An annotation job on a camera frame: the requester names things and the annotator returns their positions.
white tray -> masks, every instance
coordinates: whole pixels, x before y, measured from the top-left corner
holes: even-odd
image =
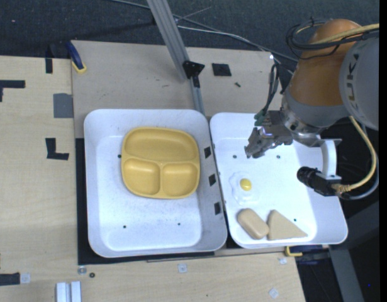
[[[191,134],[200,152],[200,182],[182,199],[152,199],[129,192],[121,176],[121,144],[139,126]],[[84,121],[88,239],[103,257],[209,252],[227,239],[207,119],[190,109],[98,109]]]
[[[302,166],[322,169],[322,151],[298,142],[270,149],[265,156],[247,158],[244,147],[254,127],[254,114],[218,113],[210,121],[216,164],[234,241],[247,249],[292,245],[337,244],[347,237],[347,223],[338,197],[323,197],[297,180]],[[252,190],[239,180],[248,178]],[[278,210],[308,234],[303,238],[254,240],[239,225],[237,214],[253,209],[264,221]]]

yellow cable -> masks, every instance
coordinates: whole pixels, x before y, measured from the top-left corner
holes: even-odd
[[[332,187],[334,189],[336,189],[337,193],[346,193],[347,191],[351,191],[351,190],[353,190],[355,188],[361,187],[363,184],[367,183],[368,180],[370,180],[370,178],[372,178],[372,176],[375,173],[375,169],[376,169],[376,154],[375,154],[375,149],[372,146],[371,141],[369,141],[368,136],[364,133],[364,131],[359,126],[357,121],[352,116],[350,116],[349,118],[351,120],[351,123],[354,125],[354,127],[358,131],[358,133],[361,135],[362,139],[364,139],[364,141],[365,141],[365,143],[366,143],[366,145],[367,145],[367,147],[368,147],[368,149],[369,149],[369,151],[371,153],[372,163],[371,163],[371,169],[369,170],[368,175],[363,180],[361,180],[361,181],[359,181],[359,182],[357,182],[355,184],[346,184],[346,185],[344,185],[344,184],[334,184],[334,185],[332,185]]]
[[[367,26],[363,26],[363,27],[358,27],[358,28],[354,28],[351,30],[343,31],[342,33],[337,33],[336,35],[326,37],[324,39],[318,40],[317,42],[313,42],[311,44],[313,45],[316,43],[328,43],[328,42],[332,42],[334,40],[338,40],[340,38],[358,35],[360,33],[364,33],[365,31],[374,30],[374,29],[378,29],[378,28],[379,28],[379,23],[375,23],[373,25],[367,25]]]

robotic arm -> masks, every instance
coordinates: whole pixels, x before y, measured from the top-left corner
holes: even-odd
[[[300,31],[314,26],[319,28],[308,43],[296,41]],[[353,118],[378,130],[379,25],[361,27],[343,19],[311,21],[290,29],[287,43],[303,53],[284,91],[281,109],[265,111],[265,107],[255,115],[245,153],[257,159],[293,140],[321,147],[323,170],[302,167],[297,177],[324,196],[340,195],[350,190],[335,175],[335,145],[340,140],[322,140],[320,134],[346,116],[355,126]]]

black floor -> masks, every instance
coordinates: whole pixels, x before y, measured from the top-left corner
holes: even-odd
[[[216,28],[242,36],[273,52],[293,70],[294,55],[285,44],[289,28],[314,18],[346,18],[370,25],[379,23],[379,0],[168,0],[174,14],[194,14],[180,24],[193,28]],[[67,57],[65,42],[73,39],[101,42],[163,44],[145,0],[0,0],[0,55],[44,57],[49,45],[56,57]],[[253,44],[225,35],[181,29],[186,46],[257,50]],[[289,76],[282,74],[283,85]],[[362,141],[340,122],[326,132],[339,137],[339,174],[346,180],[362,176],[368,153]],[[379,135],[370,131],[378,152]],[[379,199],[376,191],[360,202],[342,202],[350,218]],[[350,251],[366,302],[380,301],[379,236]],[[318,259],[298,270],[307,302],[341,302],[331,260]]]

yellow plate compartment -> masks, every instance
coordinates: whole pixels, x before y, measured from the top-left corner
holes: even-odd
[[[123,139],[121,172],[133,194],[185,198],[199,184],[199,148],[195,139],[182,130],[134,128]]]

